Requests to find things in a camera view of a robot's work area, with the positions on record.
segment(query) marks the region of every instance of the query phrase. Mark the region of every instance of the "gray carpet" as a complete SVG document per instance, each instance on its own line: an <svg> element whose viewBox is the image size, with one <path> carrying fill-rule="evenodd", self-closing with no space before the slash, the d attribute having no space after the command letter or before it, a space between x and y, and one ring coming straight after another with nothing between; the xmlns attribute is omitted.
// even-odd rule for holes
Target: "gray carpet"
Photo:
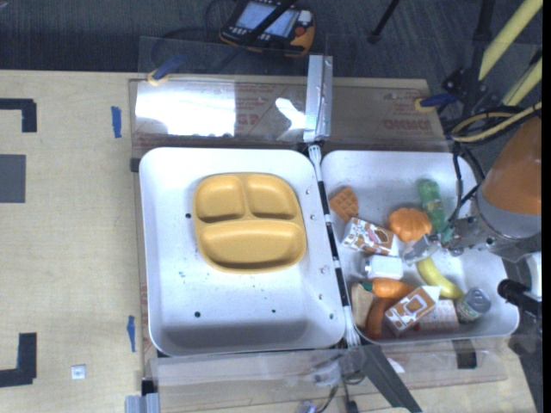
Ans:
<svg viewBox="0 0 551 413"><path fill-rule="evenodd" d="M196 51L194 66L213 65L205 51L216 51L216 29L232 11L231 0L0 0L0 69L55 71L151 71L156 53L184 46ZM312 52L334 57L339 77L421 77L433 93L459 67L469 67L481 0L402 0L376 45L368 42L391 0L300 0L313 10L316 37ZM495 35L523 0L497 0ZM161 41L173 39L191 43ZM520 76L542 44L542 12L530 22L486 83L498 96ZM230 71L304 74L301 62L266 62L249 57ZM541 100L539 84L523 101ZM446 114L443 122L448 120ZM487 169L508 136L478 148ZM521 326L519 337L526 332ZM542 411L542 353L525 352L527 378Z"/></svg>

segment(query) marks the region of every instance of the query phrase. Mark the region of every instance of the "yellow plate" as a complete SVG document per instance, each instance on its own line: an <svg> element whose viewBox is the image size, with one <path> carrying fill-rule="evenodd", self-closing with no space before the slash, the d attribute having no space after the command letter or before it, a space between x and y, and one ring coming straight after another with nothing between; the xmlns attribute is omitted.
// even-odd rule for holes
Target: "yellow plate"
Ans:
<svg viewBox="0 0 551 413"><path fill-rule="evenodd" d="M306 252L299 202L278 176L234 173L205 178L194 194L194 223L203 258L226 272L288 268Z"/></svg>

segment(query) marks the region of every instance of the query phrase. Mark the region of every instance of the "yellow banana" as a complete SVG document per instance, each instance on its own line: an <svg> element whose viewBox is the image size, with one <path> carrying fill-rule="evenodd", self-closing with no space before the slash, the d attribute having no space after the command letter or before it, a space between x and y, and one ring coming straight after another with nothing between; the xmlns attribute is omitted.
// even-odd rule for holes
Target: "yellow banana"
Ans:
<svg viewBox="0 0 551 413"><path fill-rule="evenodd" d="M463 291L448 280L438 270L431 257L427 257L417 263L417 271L427 285L440 286L440 296L445 299L458 299L463 296Z"/></svg>

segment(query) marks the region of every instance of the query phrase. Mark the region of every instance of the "waffle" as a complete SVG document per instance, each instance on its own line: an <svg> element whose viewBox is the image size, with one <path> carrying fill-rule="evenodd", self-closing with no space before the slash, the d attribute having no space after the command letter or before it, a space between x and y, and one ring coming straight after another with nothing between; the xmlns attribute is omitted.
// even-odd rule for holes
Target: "waffle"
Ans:
<svg viewBox="0 0 551 413"><path fill-rule="evenodd" d="M344 187L329 199L329 207L344 222L358 214L358 199L350 187Z"/></svg>

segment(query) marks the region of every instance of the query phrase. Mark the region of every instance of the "wooden table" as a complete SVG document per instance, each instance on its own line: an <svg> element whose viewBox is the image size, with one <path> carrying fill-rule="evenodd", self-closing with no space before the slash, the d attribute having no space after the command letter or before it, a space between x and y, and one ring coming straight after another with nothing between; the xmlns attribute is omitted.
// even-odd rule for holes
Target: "wooden table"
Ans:
<svg viewBox="0 0 551 413"><path fill-rule="evenodd" d="M0 110L0 154L26 155L25 203L0 203L0 369L18 335L37 335L32 385L0 388L0 410L124 411L144 372L129 73L0 71L1 98L37 103L38 130ZM115 137L112 108L121 111ZM127 333L134 317L135 352ZM413 390L424 411L535 411L518 358L506 380ZM85 365L84 379L71 368ZM385 409L380 394L356 399ZM294 404L235 411L293 411ZM344 411L337 403L327 412Z"/></svg>

